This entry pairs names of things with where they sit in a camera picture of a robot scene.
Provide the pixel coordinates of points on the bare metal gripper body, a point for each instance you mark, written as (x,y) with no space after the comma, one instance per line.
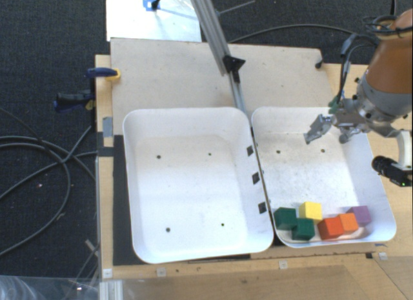
(358,116)

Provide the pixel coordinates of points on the thin black rod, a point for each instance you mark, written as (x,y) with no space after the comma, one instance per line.
(260,176)

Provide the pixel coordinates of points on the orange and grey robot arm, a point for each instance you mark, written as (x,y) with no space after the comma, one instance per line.
(392,63)

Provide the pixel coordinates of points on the white plastic tray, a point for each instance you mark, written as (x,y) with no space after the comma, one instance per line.
(309,176)
(187,189)

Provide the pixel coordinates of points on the black cylinder on white bracket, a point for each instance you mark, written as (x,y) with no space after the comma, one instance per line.
(388,167)

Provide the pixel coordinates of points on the purple cube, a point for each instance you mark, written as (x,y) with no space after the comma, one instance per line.
(361,214)

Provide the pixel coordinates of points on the pale flat board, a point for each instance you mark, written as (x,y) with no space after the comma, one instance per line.
(167,76)

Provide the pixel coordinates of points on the orange cube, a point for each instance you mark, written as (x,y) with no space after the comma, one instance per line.
(349,222)

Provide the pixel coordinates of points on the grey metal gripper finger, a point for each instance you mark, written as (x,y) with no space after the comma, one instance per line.
(317,128)
(346,134)

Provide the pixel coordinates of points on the red cube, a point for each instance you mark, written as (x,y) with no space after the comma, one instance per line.
(330,228)

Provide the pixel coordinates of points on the yellow cube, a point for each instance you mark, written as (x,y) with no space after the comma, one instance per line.
(310,210)

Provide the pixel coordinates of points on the dark green cube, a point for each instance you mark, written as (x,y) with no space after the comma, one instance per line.
(284,217)
(304,229)

